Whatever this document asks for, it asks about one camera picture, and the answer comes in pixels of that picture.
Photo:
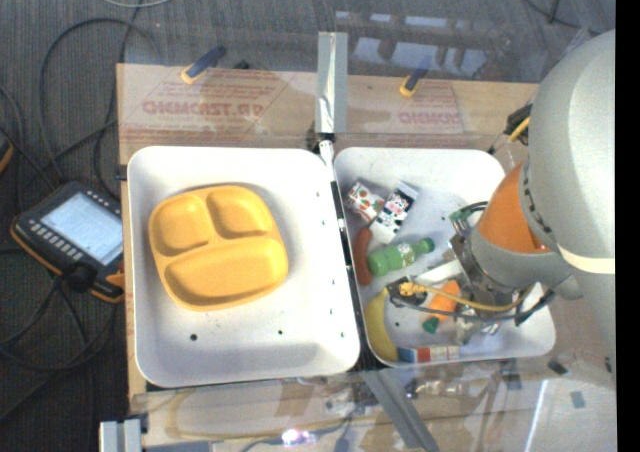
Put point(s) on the yellow banana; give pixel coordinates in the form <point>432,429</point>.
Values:
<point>379,330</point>

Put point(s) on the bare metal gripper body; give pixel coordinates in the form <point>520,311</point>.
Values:
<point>472,272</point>

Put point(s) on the orange carrot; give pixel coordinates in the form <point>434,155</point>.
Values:
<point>445,302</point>

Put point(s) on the white carton with cow print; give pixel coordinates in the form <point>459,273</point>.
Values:
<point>395,212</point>

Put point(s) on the brown cardboard board red print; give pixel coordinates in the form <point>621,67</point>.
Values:
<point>210,110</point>

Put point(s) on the green bottle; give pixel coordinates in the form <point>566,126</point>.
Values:
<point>392,257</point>

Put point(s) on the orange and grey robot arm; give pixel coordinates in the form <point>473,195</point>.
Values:
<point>575,150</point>

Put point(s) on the white plastic tray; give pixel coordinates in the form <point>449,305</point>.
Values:
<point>450,180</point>
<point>300,350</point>

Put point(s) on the yellow divided plate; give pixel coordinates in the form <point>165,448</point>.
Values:
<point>220,250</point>

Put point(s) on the white carton with fruit print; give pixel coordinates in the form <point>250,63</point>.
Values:
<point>361,200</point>

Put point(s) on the brown sausage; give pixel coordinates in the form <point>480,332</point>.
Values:
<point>362,255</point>

